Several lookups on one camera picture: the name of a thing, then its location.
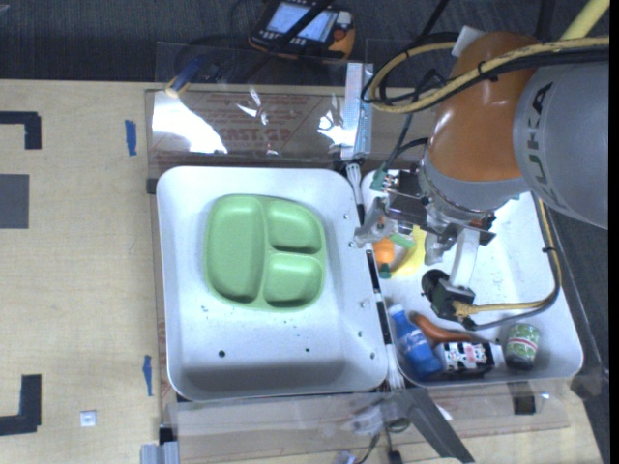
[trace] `black corner marker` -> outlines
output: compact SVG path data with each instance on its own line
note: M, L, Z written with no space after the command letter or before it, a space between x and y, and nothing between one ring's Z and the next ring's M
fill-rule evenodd
M23 124L24 148L26 150L42 148L41 117L37 112L0 111L0 124Z
M19 413L0 416L0 436L36 433L41 425L41 375L22 375Z

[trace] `gray square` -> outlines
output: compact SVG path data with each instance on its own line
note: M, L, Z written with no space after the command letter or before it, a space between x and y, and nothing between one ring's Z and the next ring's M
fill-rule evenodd
M0 229L28 228L30 176L0 174Z

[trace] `brown toy hot dog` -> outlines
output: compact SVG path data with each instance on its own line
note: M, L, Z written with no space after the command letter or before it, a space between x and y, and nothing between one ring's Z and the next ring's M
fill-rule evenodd
M440 344L445 342L470 342L471 335L466 332L452 332L434 325L423 314L415 313L412 316L413 323L417 325L428 340Z

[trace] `blue bottle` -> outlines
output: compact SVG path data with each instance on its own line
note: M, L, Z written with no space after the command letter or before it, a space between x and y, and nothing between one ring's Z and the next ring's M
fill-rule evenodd
M427 343L424 333L408 321L401 304L394 304L389 308L389 315L396 324L396 345L400 352L410 361L417 378L423 380L443 370L432 348Z

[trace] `sink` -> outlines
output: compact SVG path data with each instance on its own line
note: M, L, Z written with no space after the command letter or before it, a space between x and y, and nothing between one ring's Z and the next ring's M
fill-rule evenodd
M188 400L367 392L387 374L351 186L176 167L157 185L167 370Z

